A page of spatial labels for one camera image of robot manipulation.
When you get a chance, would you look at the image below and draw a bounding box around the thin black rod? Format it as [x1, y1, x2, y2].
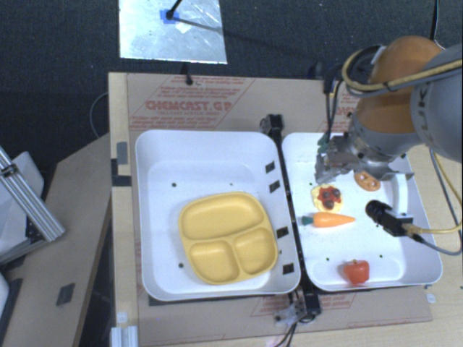
[271, 130, 315, 298]

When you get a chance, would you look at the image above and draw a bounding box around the red bell pepper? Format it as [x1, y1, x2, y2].
[342, 259, 371, 286]

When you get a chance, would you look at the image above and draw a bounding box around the black block with thin wires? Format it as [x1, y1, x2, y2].
[302, 290, 323, 318]
[260, 113, 285, 135]

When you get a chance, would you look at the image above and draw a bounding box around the brown cardboard board red print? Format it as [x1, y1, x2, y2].
[126, 72, 434, 343]

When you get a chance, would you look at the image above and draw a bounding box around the yellow divided plate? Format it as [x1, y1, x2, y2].
[177, 191, 279, 286]

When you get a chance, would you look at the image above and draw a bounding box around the black cylinder on white bracket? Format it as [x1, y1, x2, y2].
[365, 173, 415, 238]

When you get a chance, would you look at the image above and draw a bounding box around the yellow pizza slice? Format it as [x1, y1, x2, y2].
[310, 183, 344, 214]

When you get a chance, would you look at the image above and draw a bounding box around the white plastic tray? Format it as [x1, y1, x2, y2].
[281, 132, 444, 293]
[134, 129, 302, 302]

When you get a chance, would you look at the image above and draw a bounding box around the orange carrot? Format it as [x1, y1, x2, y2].
[301, 211, 357, 229]

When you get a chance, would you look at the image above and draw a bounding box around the brown pretzel biscuit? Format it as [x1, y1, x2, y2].
[354, 170, 382, 192]

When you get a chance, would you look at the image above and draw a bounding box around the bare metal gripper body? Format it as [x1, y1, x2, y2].
[323, 134, 392, 181]

